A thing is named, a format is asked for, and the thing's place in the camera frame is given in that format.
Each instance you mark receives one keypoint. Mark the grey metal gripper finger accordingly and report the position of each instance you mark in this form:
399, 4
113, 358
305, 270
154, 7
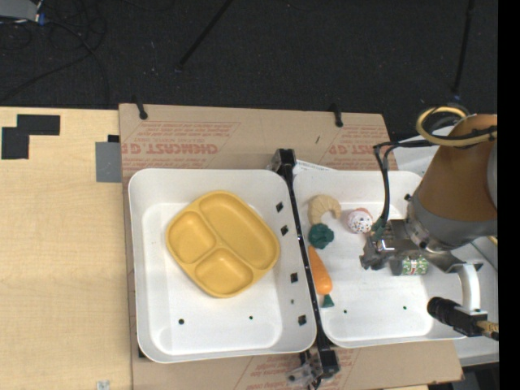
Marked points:
369, 259
396, 266

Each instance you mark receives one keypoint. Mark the white plastic tray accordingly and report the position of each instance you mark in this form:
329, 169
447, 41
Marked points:
219, 331
373, 307

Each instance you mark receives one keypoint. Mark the black cylinder on white bracket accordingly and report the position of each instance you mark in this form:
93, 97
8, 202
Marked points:
451, 314

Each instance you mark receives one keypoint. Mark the thin black rod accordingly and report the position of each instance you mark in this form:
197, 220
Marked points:
302, 250

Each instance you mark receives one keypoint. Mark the beige croissant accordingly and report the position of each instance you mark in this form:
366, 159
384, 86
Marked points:
321, 207

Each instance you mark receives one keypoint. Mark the yellow divided plate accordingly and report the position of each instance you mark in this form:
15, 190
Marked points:
223, 242

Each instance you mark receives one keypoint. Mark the green and white carton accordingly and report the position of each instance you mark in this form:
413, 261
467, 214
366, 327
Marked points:
416, 266

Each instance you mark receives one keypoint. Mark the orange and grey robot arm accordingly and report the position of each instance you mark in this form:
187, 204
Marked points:
459, 185

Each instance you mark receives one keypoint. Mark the white printed paper slip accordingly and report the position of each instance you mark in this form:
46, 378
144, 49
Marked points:
315, 165

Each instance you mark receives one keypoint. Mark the green broccoli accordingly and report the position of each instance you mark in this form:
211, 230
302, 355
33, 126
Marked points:
321, 236

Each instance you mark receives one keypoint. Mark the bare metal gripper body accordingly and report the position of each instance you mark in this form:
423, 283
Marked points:
396, 237

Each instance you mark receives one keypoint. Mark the brown cardboard board red print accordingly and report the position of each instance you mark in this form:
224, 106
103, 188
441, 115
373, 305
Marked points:
260, 136

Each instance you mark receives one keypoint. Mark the orange carrot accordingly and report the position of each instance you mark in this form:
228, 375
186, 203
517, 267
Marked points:
320, 272

